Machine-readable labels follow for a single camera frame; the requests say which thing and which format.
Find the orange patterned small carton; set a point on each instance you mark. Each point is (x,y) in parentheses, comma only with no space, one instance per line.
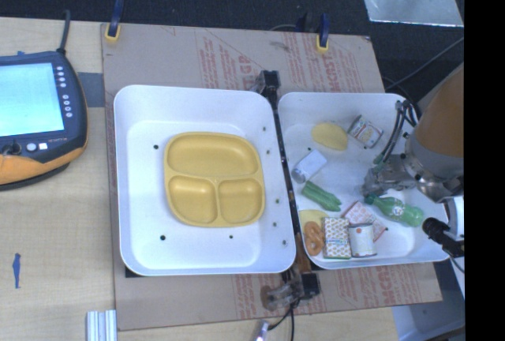
(336,238)

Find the yellow oval toy food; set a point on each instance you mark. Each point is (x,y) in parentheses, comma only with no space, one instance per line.
(329,136)

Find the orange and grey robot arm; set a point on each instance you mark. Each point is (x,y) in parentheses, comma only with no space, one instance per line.
(442,122)

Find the thin black and white rod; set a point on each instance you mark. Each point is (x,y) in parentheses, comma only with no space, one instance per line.
(285,169)

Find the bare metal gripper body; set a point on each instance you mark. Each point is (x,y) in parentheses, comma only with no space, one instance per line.
(398,173)

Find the black cylinder on white bracket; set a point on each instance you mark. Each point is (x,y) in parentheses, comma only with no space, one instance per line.
(438,231)

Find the yellow toy cheese slice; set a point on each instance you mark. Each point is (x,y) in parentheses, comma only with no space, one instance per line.
(309,215)

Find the brown toy pretzel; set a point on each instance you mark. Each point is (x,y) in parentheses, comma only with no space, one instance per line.
(313,238)

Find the yellow divided plate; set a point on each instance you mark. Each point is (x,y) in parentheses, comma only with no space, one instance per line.
(213,177)

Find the white plastic tray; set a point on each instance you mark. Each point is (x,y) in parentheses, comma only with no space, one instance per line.
(355,173)
(142,181)

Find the pink and orange packet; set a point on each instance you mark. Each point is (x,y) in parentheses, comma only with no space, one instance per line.
(360,213)

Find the brown cardboard board red print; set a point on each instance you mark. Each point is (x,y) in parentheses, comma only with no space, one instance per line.
(165,59)

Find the green plastic bottle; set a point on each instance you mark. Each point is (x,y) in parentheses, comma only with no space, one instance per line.
(396,210)

